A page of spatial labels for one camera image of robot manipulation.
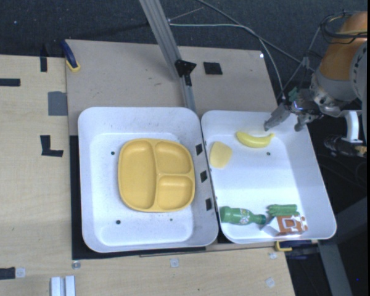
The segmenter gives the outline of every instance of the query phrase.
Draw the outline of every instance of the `yellow plate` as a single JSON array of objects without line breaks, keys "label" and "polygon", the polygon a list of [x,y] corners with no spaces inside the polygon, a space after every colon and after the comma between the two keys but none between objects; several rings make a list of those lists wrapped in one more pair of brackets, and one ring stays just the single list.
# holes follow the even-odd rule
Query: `yellow plate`
[{"label": "yellow plate", "polygon": [[119,154],[119,193],[142,212],[173,212],[187,207],[195,194],[192,156],[181,144],[163,139],[133,139]]}]

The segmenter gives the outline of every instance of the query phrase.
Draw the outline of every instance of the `hole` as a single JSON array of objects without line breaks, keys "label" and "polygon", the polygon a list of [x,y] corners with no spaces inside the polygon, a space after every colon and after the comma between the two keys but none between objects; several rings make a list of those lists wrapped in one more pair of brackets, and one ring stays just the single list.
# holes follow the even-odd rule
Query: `hole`
[{"label": "hole", "polygon": [[203,152],[203,146],[201,144],[198,144],[196,146],[196,154],[200,155]]},{"label": "hole", "polygon": [[212,208],[212,201],[211,198],[205,200],[205,209],[210,210]]},{"label": "hole", "polygon": [[200,178],[201,178],[202,182],[204,182],[205,180],[207,180],[207,171],[201,172]]}]

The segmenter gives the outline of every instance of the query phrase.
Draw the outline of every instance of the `green bottle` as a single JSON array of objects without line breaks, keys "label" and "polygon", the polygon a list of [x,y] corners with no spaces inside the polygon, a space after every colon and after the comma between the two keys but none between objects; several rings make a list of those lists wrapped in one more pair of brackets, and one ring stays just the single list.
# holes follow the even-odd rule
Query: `green bottle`
[{"label": "green bottle", "polygon": [[244,208],[230,208],[228,206],[223,206],[220,208],[221,222],[231,223],[231,224],[265,224],[265,215],[254,215],[249,210]]}]

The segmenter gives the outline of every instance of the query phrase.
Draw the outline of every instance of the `black clip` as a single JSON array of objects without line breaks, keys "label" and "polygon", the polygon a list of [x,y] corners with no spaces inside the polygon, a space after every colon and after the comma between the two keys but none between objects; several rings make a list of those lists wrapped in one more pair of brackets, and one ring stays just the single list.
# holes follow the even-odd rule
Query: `black clip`
[{"label": "black clip", "polygon": [[175,62],[175,67],[177,69],[178,76],[185,77],[185,84],[187,86],[192,86],[191,72],[193,71],[193,69],[195,69],[196,64],[192,62],[186,62],[185,60],[178,59]]}]

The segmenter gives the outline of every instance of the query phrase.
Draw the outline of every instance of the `yellow banana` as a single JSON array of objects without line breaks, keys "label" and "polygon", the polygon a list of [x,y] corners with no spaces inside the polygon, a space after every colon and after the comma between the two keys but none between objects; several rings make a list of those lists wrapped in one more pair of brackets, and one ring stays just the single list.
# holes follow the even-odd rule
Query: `yellow banana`
[{"label": "yellow banana", "polygon": [[263,137],[255,137],[244,133],[243,131],[238,131],[236,133],[237,139],[244,145],[252,148],[264,148],[269,145],[271,138],[274,137],[274,134],[271,133]]}]

